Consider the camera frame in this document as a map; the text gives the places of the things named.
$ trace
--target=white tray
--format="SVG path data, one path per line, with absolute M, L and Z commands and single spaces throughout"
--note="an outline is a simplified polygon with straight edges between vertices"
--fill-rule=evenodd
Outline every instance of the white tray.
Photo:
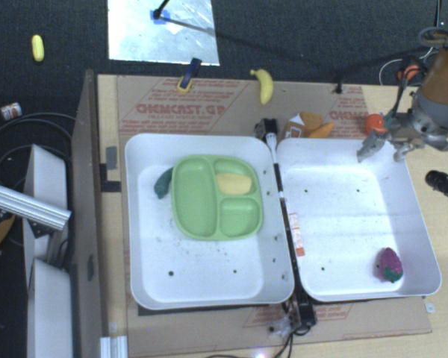
M 406 164 L 393 161 L 389 144 L 358 163 L 361 144 L 286 139 L 278 146 L 287 211 L 298 218 L 305 250 L 302 285 L 319 301 L 430 295 L 441 274 Z M 402 261 L 395 283 L 376 268 L 386 247 Z
M 156 180 L 194 154 L 240 158 L 261 185 L 264 220 L 253 236 L 202 241 L 176 226 L 171 195 L 158 200 Z M 244 136 L 139 134 L 125 147 L 131 291 L 152 310 L 277 304 L 294 288 L 273 162 L 267 146 Z

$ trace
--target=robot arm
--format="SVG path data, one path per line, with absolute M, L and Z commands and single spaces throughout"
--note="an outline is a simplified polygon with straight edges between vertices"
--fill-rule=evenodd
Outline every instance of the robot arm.
M 448 151 L 448 34 L 438 28 L 420 33 L 422 42 L 440 48 L 421 87 L 413 95 L 411 109 L 398 113 L 399 100 L 408 80 L 423 66 L 416 58 L 407 59 L 400 72 L 400 85 L 396 103 L 386 116 L 373 114 L 367 118 L 368 137 L 357 153 L 358 161 L 374 155 L 385 142 L 396 149 L 395 161 L 417 148 L 430 145 L 439 151 Z M 448 174 L 430 171 L 426 182 L 448 196 Z

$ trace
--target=black carpet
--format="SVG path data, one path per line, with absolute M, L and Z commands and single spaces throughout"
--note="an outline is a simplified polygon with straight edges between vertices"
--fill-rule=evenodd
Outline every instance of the black carpet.
M 199 77 L 249 79 L 250 68 L 263 67 L 280 81 L 378 84 L 384 63 L 426 52 L 417 35 L 433 26 L 437 0 L 211 1 L 221 66 L 202 67 Z M 442 1 L 440 22 L 448 29 L 448 0 Z M 45 43 L 41 64 L 31 57 L 33 34 Z M 385 70 L 385 84 L 395 83 L 396 68 Z M 85 69 L 163 76 L 184 71 L 109 60 L 107 0 L 0 0 L 0 106 L 18 101 L 24 113 L 74 116 Z M 45 125 L 23 125 L 1 137 L 0 156 L 30 142 L 65 147 Z M 0 171 L 4 183 L 14 185 L 23 176 L 24 161 L 26 154 L 7 160 Z M 20 240 L 18 224 L 10 234 Z M 0 357 L 24 357 L 22 250 L 8 240 L 0 249 Z

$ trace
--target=orange object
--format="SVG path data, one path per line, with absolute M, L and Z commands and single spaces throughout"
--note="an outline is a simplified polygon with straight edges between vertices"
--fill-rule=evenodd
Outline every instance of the orange object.
M 334 122 L 325 123 L 324 125 L 320 126 L 319 128 L 312 130 L 309 133 L 308 138 L 327 138 L 330 135 L 330 133 L 332 132 L 334 125 L 335 125 Z
M 448 50 L 441 48 L 421 84 L 426 99 L 448 104 Z
M 365 119 L 365 133 L 370 134 L 371 131 L 375 131 L 378 134 L 383 134 L 387 132 L 385 128 L 385 120 L 380 114 L 370 114 Z
M 405 69 L 405 71 L 403 73 L 406 76 L 407 81 L 410 81 L 415 75 L 418 74 L 419 71 L 420 71 L 420 68 L 418 67 L 418 65 L 410 65 L 409 67 L 407 67 Z M 396 77 L 399 80 L 401 80 L 402 79 L 402 72 L 398 72 L 396 74 Z

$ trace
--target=wooden surface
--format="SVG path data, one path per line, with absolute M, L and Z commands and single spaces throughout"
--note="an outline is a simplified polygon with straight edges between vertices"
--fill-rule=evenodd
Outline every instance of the wooden surface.
M 108 84 L 106 91 L 99 91 L 99 96 L 113 95 L 115 85 Z M 364 96 L 370 113 L 387 112 L 393 106 L 396 97 L 396 87 L 363 87 Z M 401 110 L 409 107 L 410 97 L 405 94 L 402 100 Z M 103 130 L 108 125 L 113 126 L 113 121 L 106 124 L 102 121 L 104 117 L 116 118 L 116 112 L 112 106 L 102 105 L 100 111 L 100 128 Z M 106 143 L 116 144 L 116 140 L 101 139 L 101 155 L 104 154 Z M 433 296 L 429 296 L 425 302 L 433 304 L 435 312 L 429 314 L 433 332 L 430 334 L 420 334 L 412 336 L 400 336 L 377 339 L 361 339 L 344 342 L 326 342 L 313 344 L 296 344 L 293 346 L 293 358 L 303 357 L 448 357 L 448 198 L 439 192 L 433 192 L 426 185 L 425 176 L 431 169 L 448 173 L 448 153 L 441 153 L 431 148 L 425 148 L 411 152 L 407 156 L 408 169 L 410 171 L 415 192 L 420 203 L 423 217 L 428 228 L 438 263 L 440 265 L 443 283 L 441 289 Z M 113 177 L 113 172 L 109 172 L 108 178 Z M 103 196 L 103 208 L 120 207 L 121 200 L 119 194 L 105 193 Z M 112 257 L 108 260 L 105 269 L 107 274 L 114 276 L 108 281 L 108 318 L 116 322 L 111 325 L 111 335 L 122 335 L 126 330 L 126 317 L 122 312 L 122 305 L 125 302 L 124 293 L 124 265 L 122 264 L 122 239 L 119 233 L 113 229 L 121 224 L 121 217 L 113 216 L 113 213 L 103 213 L 102 228 L 108 232 L 108 236 L 113 242 L 107 244 L 106 254 Z M 220 352 L 220 354 L 232 354 L 237 357 L 273 357 L 277 348 L 264 348 L 255 350 L 239 350 Z M 213 353 L 187 354 L 174 357 L 181 358 L 203 358 Z

